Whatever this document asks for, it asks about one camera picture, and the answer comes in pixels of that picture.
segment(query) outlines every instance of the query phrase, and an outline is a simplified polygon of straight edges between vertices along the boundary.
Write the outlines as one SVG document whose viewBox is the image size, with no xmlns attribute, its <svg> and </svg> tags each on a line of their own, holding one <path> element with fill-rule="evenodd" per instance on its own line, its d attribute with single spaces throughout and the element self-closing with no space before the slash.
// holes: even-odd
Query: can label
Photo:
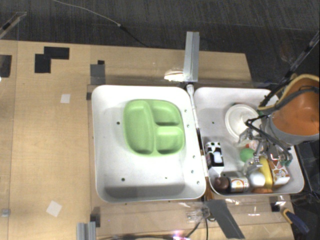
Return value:
<svg viewBox="0 0 320 240">
<path fill-rule="evenodd" d="M 230 192 L 241 193 L 249 189 L 249 181 L 246 177 L 229 177 L 230 179 Z"/>
</svg>

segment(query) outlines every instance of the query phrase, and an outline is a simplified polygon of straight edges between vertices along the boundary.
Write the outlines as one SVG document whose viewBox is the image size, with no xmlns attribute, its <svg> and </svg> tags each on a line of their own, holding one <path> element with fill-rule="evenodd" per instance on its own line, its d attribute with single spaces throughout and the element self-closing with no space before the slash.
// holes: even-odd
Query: green ball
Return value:
<svg viewBox="0 0 320 240">
<path fill-rule="evenodd" d="M 254 157 L 254 150 L 252 148 L 244 148 L 240 151 L 240 159 L 243 162 L 246 162 L 248 159 Z"/>
</svg>

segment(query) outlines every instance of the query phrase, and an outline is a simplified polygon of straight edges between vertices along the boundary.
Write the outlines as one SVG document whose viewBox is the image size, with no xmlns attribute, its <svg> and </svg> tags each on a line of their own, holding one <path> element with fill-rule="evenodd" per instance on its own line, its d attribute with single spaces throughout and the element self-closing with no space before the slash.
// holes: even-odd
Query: white ball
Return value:
<svg viewBox="0 0 320 240">
<path fill-rule="evenodd" d="M 258 188 L 258 187 L 263 187 L 265 185 L 266 178 L 261 172 L 255 170 L 250 174 L 249 181 L 250 181 L 250 186 L 254 188 Z"/>
</svg>

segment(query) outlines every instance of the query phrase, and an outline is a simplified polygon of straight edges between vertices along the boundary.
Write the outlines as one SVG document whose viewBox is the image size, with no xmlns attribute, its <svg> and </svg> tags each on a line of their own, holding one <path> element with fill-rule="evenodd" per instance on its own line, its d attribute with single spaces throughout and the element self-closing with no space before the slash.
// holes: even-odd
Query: wooden table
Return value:
<svg viewBox="0 0 320 240">
<path fill-rule="evenodd" d="M 51 73 L 35 73 L 35 54 L 43 54 L 44 46 L 70 48 L 69 60 L 53 59 Z M 11 209 L 9 219 L 0 217 L 0 239 L 74 240 L 77 223 L 89 222 L 93 209 L 86 100 L 90 65 L 104 61 L 107 83 L 166 85 L 164 73 L 182 70 L 184 51 L 0 40 L 0 55 L 12 55 L 11 75 L 0 82 L 0 208 Z M 246 56 L 200 52 L 199 79 L 249 82 Z M 70 95 L 69 103 L 61 103 L 63 94 Z M 46 212 L 51 201 L 62 205 L 57 217 Z M 230 209 L 247 239 L 293 239 L 290 225 L 279 213 L 270 212 L 268 202 L 257 204 L 262 212 L 254 220 L 247 212 L 253 206 L 245 199 L 241 202 L 243 206 Z M 159 210 L 156 202 L 148 205 Z M 150 233 L 160 219 L 148 217 L 150 212 L 142 216 L 139 205 L 131 217 L 121 206 L 105 207 L 113 224 L 97 228 L 99 236 Z M 176 212 L 175 225 L 163 230 L 162 224 L 153 232 L 191 229 L 193 224 L 180 215 Z M 216 222 L 209 227 L 212 239 L 225 239 Z M 192 239 L 203 240 L 205 235 L 201 224 Z"/>
</svg>

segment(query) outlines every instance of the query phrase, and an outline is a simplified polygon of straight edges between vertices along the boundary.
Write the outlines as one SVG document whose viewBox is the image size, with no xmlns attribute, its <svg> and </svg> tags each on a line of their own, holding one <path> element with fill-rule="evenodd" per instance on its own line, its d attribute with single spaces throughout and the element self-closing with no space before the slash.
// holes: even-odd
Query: green divided plate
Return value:
<svg viewBox="0 0 320 240">
<path fill-rule="evenodd" d="M 185 146 L 185 130 L 179 109 L 157 99 L 129 101 L 123 112 L 126 144 L 135 154 L 175 154 Z"/>
</svg>

